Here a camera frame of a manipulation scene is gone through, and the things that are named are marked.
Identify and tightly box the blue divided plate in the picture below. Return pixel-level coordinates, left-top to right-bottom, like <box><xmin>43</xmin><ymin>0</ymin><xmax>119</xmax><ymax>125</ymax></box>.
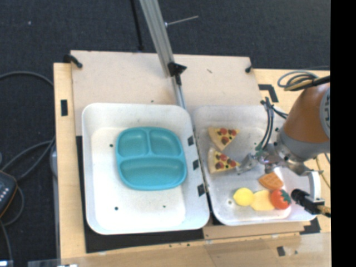
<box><xmin>115</xmin><ymin>126</ymin><xmax>187</xmax><ymax>191</ymax></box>

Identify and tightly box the orange toy waffle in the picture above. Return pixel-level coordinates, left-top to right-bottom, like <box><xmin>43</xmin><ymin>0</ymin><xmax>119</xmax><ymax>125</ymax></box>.
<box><xmin>258</xmin><ymin>171</ymin><xmax>285</xmax><ymax>191</ymax></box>

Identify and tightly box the yellow toy lemon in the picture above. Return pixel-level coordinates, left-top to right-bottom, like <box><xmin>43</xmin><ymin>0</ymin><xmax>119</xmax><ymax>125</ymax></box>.
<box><xmin>233</xmin><ymin>187</ymin><xmax>255</xmax><ymax>207</ymax></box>

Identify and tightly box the pale yellow toy food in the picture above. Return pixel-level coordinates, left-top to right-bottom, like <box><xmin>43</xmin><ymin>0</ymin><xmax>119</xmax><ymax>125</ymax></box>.
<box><xmin>250</xmin><ymin>190</ymin><xmax>276</xmax><ymax>212</ymax></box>

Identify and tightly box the toy pizza slice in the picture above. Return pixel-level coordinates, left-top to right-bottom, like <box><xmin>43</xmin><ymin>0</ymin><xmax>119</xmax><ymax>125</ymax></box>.
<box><xmin>207</xmin><ymin>147</ymin><xmax>241</xmax><ymax>175</ymax></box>
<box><xmin>207</xmin><ymin>126</ymin><xmax>240</xmax><ymax>152</ymax></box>

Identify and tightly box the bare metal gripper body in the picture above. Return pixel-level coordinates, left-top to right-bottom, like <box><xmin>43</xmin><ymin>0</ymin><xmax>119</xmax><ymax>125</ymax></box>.
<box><xmin>256</xmin><ymin>143</ymin><xmax>312</xmax><ymax>176</ymax></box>

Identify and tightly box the red toy tomato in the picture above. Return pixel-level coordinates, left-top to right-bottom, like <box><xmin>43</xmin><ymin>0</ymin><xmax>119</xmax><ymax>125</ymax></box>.
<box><xmin>270</xmin><ymin>189</ymin><xmax>293</xmax><ymax>210</ymax></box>

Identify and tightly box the black cylinder on white bracket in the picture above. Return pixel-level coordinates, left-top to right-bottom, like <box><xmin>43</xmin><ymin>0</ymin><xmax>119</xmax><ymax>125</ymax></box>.
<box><xmin>290</xmin><ymin>170</ymin><xmax>332</xmax><ymax>217</ymax></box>

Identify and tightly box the white plastic tray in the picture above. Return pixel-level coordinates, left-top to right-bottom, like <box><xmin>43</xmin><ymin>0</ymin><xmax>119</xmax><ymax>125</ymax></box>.
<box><xmin>81</xmin><ymin>102</ymin><xmax>211</xmax><ymax>235</ymax></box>
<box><xmin>191</xmin><ymin>104</ymin><xmax>319</xmax><ymax>227</ymax></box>

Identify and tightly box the pale wood board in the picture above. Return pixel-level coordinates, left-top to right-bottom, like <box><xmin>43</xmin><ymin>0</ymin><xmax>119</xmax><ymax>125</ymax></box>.
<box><xmin>69</xmin><ymin>50</ymin><xmax>306</xmax><ymax>240</ymax></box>

